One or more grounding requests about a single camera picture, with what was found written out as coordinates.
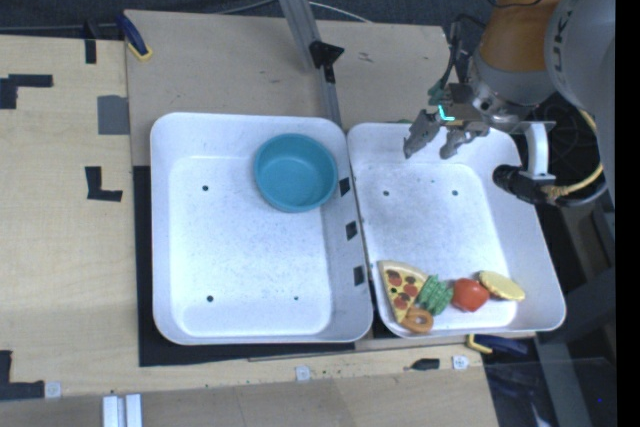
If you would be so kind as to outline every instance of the white plastic tray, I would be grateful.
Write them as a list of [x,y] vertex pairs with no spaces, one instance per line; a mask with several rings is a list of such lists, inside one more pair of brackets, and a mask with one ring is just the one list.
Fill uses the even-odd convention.
[[[260,195],[253,156],[311,136],[333,154],[327,203],[285,213]],[[320,118],[172,113],[151,131],[153,314],[183,345],[350,342],[373,320],[347,142]]]
[[[367,256],[381,318],[404,338],[547,331],[565,317],[564,296],[535,207],[494,185],[500,164],[519,165],[510,136],[495,130],[439,157],[446,131],[405,159],[408,125],[365,123],[348,133]],[[522,302],[490,300],[476,312],[451,305],[427,335],[393,317],[378,260],[400,260],[440,280],[473,278],[482,270],[510,276],[525,290]]]

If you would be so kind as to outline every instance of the toy tomato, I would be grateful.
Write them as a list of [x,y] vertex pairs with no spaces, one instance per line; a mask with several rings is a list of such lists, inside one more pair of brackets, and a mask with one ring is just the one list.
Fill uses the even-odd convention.
[[489,291],[479,282],[468,279],[457,279],[453,284],[451,304],[463,311],[476,311],[489,300]]

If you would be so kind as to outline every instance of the toy food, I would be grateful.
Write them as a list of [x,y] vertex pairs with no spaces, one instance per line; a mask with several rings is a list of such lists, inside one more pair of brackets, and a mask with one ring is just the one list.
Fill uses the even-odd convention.
[[400,325],[414,333],[425,334],[433,327],[433,315],[417,306],[410,306]]
[[511,301],[522,301],[524,290],[510,278],[493,271],[482,271],[478,276],[480,283],[496,297]]
[[438,281],[437,274],[431,274],[420,290],[416,306],[427,310],[431,315],[440,315],[453,298],[453,288]]
[[474,312],[489,300],[491,294],[480,282],[459,278],[453,284],[451,304],[462,311]]
[[429,276],[416,267],[393,260],[380,260],[378,270],[393,315],[401,324]]

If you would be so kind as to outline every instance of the gray tape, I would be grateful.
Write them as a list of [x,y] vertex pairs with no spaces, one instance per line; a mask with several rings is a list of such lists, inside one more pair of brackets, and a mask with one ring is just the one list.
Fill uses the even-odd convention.
[[98,134],[129,134],[129,99],[118,95],[98,97]]

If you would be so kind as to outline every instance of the toy pizza slice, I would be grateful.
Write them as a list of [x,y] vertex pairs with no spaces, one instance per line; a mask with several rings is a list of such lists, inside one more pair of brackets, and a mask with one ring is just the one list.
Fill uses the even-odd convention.
[[378,270],[393,315],[396,322],[401,324],[429,275],[416,267],[393,260],[378,261]]

